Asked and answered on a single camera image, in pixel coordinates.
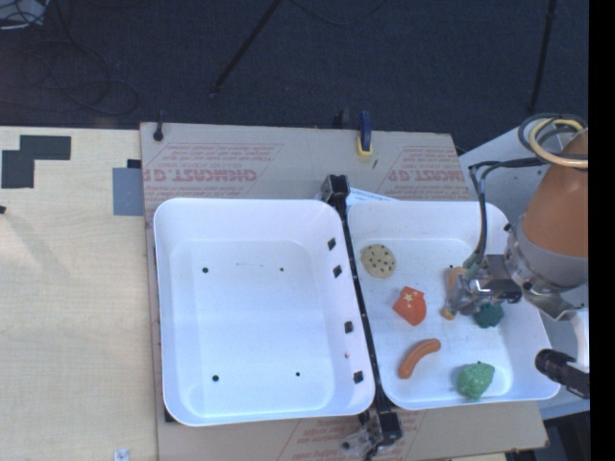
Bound black cylinder on white bracket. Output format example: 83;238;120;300
534;293;591;400

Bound red pizza slice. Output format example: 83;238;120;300
391;285;429;328

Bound thin black and white rod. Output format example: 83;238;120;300
334;193;393;418

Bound orange carrot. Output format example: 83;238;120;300
440;266;468;322

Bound beige chocolate chip biscuit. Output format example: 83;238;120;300
360;243;398;279

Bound brown cardboard board red print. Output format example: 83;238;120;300
138;121;551;461

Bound orange sausage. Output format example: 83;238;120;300
397;337;443;380

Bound white printed paper slip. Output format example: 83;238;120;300
346;187;401;206

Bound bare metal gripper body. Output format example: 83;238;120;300
478;244;531;305

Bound light green grapes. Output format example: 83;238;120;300
455;361;497;400

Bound dark green broccoli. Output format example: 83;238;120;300
472;302;505;330

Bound black block with thin wires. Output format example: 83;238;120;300
373;410;405;447
319;174;351;206

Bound white plastic tray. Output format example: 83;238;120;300
346;200;563;412
152;196;377;427

